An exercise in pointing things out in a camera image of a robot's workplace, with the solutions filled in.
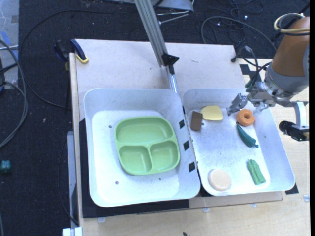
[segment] black floor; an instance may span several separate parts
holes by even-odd
[[[258,58],[272,58],[282,38],[275,38],[274,21],[300,12],[309,1],[196,0],[193,13],[162,24],[161,29],[166,42],[203,43],[201,25],[215,17],[204,27],[206,43],[230,44],[236,50],[248,45]],[[157,13],[168,11],[156,9]],[[222,18],[231,16],[243,24]],[[71,111],[65,109],[71,107],[65,107],[69,76],[54,53],[54,44],[60,40],[71,50],[72,38],[146,41],[147,36],[134,5],[94,0],[20,0],[19,26],[19,57],[30,86],[29,110],[14,139],[0,149],[0,160],[12,162],[12,173],[0,175],[4,232],[6,236],[60,235],[62,228],[70,227],[58,190],[60,170],[61,197],[68,208],[66,148],[60,168],[59,158],[72,123]],[[18,124],[22,107],[18,91],[0,95],[0,141]]]

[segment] wooden surface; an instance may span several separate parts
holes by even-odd
[[[71,58],[71,90],[74,130],[78,128],[79,96],[74,55]],[[309,100],[309,89],[300,93],[296,100]],[[275,122],[295,122],[293,109],[280,106],[272,108]],[[81,193],[78,191],[80,226],[84,236],[308,236],[310,235],[310,202],[303,195],[310,195],[310,150],[309,142],[297,142],[279,131],[290,160],[296,183],[297,194],[282,193],[281,201],[212,207],[203,209],[169,211],[152,214],[132,214],[107,217],[104,223],[97,219],[82,218]],[[79,151],[78,134],[75,132],[75,149]],[[76,173],[80,176],[80,160],[76,153]]]

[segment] brown cylinder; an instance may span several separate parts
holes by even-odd
[[[299,19],[290,29],[310,27],[310,17]],[[305,76],[303,69],[303,57],[310,36],[285,35],[272,61],[275,72],[286,76]]]

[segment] cream colored disc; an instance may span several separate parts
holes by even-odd
[[[208,174],[208,181],[217,191],[225,191],[231,186],[231,177],[228,172],[221,169],[213,169]]]
[[[201,109],[204,120],[223,120],[223,113],[218,106],[207,106]]]

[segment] robotic hand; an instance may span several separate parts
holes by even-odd
[[[280,29],[278,24],[289,16],[299,17],[299,20],[290,29]],[[296,124],[283,121],[280,123],[279,129],[297,141],[309,140],[305,110],[308,102],[290,100],[309,86],[310,18],[301,14],[286,14],[275,21],[274,28],[284,33],[285,36],[272,62],[262,67],[266,70],[264,81],[256,82],[255,78],[251,80],[246,85],[248,95],[238,94],[232,101],[232,105],[227,108],[227,113],[230,115],[239,111],[248,101],[256,107],[253,112],[255,116],[276,104],[283,107],[294,107]]]

